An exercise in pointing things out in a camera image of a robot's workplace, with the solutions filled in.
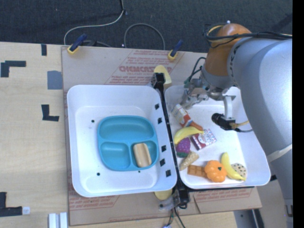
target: black fabric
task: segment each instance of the black fabric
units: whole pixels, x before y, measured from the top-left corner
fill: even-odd
[[[147,23],[163,35],[166,49],[182,39],[181,50],[207,52],[204,24],[230,20],[252,32],[292,34],[293,0],[123,0],[126,14],[107,27],[73,30],[72,44],[86,33],[121,48],[124,33],[135,23]],[[121,13],[120,0],[0,0],[0,41],[63,44],[65,33],[77,26],[112,22]],[[126,38],[129,48],[162,49],[162,40],[151,28],[134,27]]]

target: brown toy chocolate bar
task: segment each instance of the brown toy chocolate bar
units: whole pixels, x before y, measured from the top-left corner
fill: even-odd
[[[190,165],[188,166],[187,174],[197,177],[207,177],[204,169],[205,168],[203,166]]]

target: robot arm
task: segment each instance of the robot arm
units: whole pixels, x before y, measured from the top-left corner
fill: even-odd
[[[185,85],[183,104],[189,108],[199,102],[196,91],[226,100],[230,87],[240,89],[250,125],[280,184],[287,226],[293,227],[292,36],[255,36],[240,25],[226,24],[217,38],[200,78]]]

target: banana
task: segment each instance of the banana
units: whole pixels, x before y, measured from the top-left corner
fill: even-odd
[[[204,133],[204,131],[193,126],[183,127],[176,132],[174,136],[174,144],[178,144],[182,139],[197,133]]]
[[[242,177],[240,174],[238,174],[231,166],[230,164],[230,160],[229,160],[229,155],[227,152],[222,154],[221,157],[221,163],[223,164],[223,166],[225,167],[226,171],[227,171],[227,176],[231,179],[235,179],[235,180],[243,180],[246,181],[245,177]]]

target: blue divided dish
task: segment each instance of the blue divided dish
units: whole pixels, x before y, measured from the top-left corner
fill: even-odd
[[[151,122],[140,116],[121,115],[104,118],[98,125],[98,149],[105,166],[113,171],[136,171],[152,167],[159,157],[157,135]],[[152,164],[136,165],[133,146],[145,143]]]

